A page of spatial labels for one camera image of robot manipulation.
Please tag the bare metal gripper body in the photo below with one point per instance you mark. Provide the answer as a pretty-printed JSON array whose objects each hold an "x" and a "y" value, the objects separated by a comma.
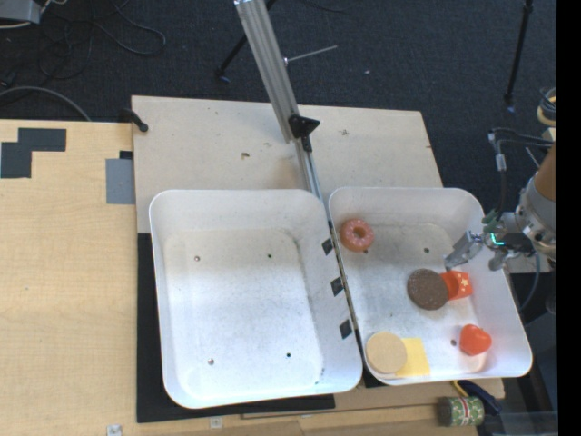
[{"x": 535, "y": 239}]

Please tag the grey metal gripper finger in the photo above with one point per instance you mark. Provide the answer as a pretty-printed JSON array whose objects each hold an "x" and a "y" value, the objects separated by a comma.
[
  {"x": 464, "y": 247},
  {"x": 498, "y": 260}
]

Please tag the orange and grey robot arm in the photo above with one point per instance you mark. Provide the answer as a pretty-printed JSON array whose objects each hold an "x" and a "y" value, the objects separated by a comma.
[{"x": 543, "y": 184}]

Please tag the red carton with yellow star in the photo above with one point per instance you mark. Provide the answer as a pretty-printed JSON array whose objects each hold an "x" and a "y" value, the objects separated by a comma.
[{"x": 459, "y": 285}]

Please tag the dark brown round biscuit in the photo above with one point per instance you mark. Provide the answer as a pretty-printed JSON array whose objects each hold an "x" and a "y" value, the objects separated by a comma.
[{"x": 426, "y": 290}]

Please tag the red heart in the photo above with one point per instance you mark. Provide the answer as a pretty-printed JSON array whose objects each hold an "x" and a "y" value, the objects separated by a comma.
[{"x": 475, "y": 339}]

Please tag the white plastic tray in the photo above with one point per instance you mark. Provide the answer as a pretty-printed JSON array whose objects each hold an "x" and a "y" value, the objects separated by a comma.
[
  {"x": 245, "y": 298},
  {"x": 390, "y": 289}
]

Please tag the pink doughnut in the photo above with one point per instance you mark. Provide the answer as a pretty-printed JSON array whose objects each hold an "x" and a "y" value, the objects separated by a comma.
[{"x": 349, "y": 238}]

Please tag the yellow square cheese slice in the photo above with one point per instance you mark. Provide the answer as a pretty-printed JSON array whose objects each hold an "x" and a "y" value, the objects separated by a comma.
[{"x": 416, "y": 358}]

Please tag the thin black and white rod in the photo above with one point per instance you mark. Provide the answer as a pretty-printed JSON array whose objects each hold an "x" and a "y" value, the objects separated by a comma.
[{"x": 345, "y": 284}]

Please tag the tan round biscuit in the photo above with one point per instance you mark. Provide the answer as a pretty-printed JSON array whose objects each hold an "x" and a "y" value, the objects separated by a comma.
[{"x": 385, "y": 352}]

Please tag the green patterned can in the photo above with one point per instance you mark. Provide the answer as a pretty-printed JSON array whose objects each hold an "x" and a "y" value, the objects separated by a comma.
[{"x": 460, "y": 411}]

